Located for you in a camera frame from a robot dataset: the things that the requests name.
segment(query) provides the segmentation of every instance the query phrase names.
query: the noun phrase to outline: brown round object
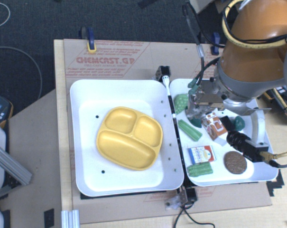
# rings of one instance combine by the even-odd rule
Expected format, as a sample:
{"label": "brown round object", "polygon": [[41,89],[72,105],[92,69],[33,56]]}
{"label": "brown round object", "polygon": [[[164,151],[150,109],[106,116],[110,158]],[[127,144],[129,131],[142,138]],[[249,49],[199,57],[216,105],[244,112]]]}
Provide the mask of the brown round object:
{"label": "brown round object", "polygon": [[236,151],[227,152],[224,155],[224,166],[230,173],[242,174],[247,169],[246,159]]}

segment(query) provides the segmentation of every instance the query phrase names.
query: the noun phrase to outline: blue clip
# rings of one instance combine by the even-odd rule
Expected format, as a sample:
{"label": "blue clip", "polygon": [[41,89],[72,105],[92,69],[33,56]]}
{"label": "blue clip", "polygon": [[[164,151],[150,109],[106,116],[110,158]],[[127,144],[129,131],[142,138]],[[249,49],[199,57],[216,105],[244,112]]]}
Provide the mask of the blue clip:
{"label": "blue clip", "polygon": [[93,33],[93,29],[91,27],[87,28],[87,49],[89,51],[89,53],[95,53],[97,48],[96,48],[96,43],[94,40],[94,33]]}
{"label": "blue clip", "polygon": [[[214,32],[214,33],[212,34],[211,40],[212,40],[213,43],[219,44],[219,42],[220,42],[219,33]],[[215,46],[212,46],[212,47],[211,47],[211,53],[212,53],[212,55],[219,55],[219,48],[218,48],[218,47],[215,47]]]}

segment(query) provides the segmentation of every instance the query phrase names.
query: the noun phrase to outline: white cable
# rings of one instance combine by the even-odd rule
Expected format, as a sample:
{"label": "white cable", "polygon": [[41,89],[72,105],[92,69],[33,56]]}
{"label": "white cable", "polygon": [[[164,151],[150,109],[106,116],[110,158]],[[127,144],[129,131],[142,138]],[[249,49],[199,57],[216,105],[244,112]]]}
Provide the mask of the white cable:
{"label": "white cable", "polygon": [[4,25],[4,24],[9,20],[9,18],[10,18],[10,10],[9,10],[9,7],[8,7],[7,5],[5,5],[4,3],[1,3],[1,2],[0,2],[0,5],[6,7],[6,9],[7,9],[8,12],[9,12],[9,15],[7,16],[6,20],[5,20],[2,24],[0,24],[0,26],[2,26],[2,25]]}

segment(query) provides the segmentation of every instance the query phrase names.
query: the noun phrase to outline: white tray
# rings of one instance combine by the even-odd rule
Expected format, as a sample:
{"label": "white tray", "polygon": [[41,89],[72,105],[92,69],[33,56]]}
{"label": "white tray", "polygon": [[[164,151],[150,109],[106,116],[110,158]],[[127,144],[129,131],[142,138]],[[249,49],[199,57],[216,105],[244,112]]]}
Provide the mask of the white tray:
{"label": "white tray", "polygon": [[[191,81],[192,81],[191,79],[176,79],[172,81],[170,84],[170,91],[171,91],[172,98],[174,99],[175,96],[178,94],[187,94],[189,91],[189,88],[187,87],[187,85]],[[251,102],[247,104],[247,106],[250,108],[258,107],[256,100],[252,100]],[[219,117],[226,116],[226,115],[228,117],[237,116],[235,113],[229,110],[224,110],[222,112],[215,110],[214,112]],[[182,113],[179,113],[176,116],[176,118],[177,120],[183,119],[184,121],[190,124],[189,120],[187,119],[185,115],[185,111],[183,111]],[[245,128],[240,132],[246,134],[249,137],[252,137],[251,117],[244,116],[242,118],[245,121]],[[271,167],[270,165],[263,163],[263,162],[252,163],[251,161],[247,159],[246,159],[247,169],[243,174],[236,175],[236,174],[230,173],[224,166],[223,157],[226,152],[235,151],[235,149],[231,147],[229,144],[225,144],[224,146],[221,146],[220,144],[212,141],[209,134],[203,127],[196,128],[196,129],[203,134],[202,137],[197,142],[192,141],[182,130],[179,130],[180,141],[181,141],[184,160],[185,160],[185,166],[187,167],[192,164],[192,161],[190,159],[190,155],[188,152],[188,148],[192,148],[192,147],[211,145],[213,147],[216,160],[210,162],[211,167],[213,169],[213,174],[203,175],[203,176],[199,176],[195,178],[188,176],[190,181],[193,184],[197,186],[212,186],[212,185],[220,185],[220,184],[269,181],[269,180],[273,180],[276,178],[278,174],[277,168]],[[272,152],[272,147],[270,145],[267,134],[265,134],[264,142],[269,144],[268,151]]]}
{"label": "white tray", "polygon": [[[76,183],[90,197],[174,190],[184,180],[170,105],[165,87],[154,80],[76,81],[70,89],[74,131]],[[158,121],[163,142],[157,160],[147,170],[134,171],[102,157],[96,136],[106,114],[124,106]]]}

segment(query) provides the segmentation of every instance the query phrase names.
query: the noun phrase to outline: yellow divided plate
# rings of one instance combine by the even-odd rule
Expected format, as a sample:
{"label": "yellow divided plate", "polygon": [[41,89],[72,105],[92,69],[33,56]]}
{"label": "yellow divided plate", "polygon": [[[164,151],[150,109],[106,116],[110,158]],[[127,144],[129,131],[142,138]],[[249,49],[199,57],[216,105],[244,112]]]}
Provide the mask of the yellow divided plate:
{"label": "yellow divided plate", "polygon": [[162,128],[152,117],[127,107],[116,107],[105,116],[96,144],[106,159],[141,171],[154,164],[162,137]]}

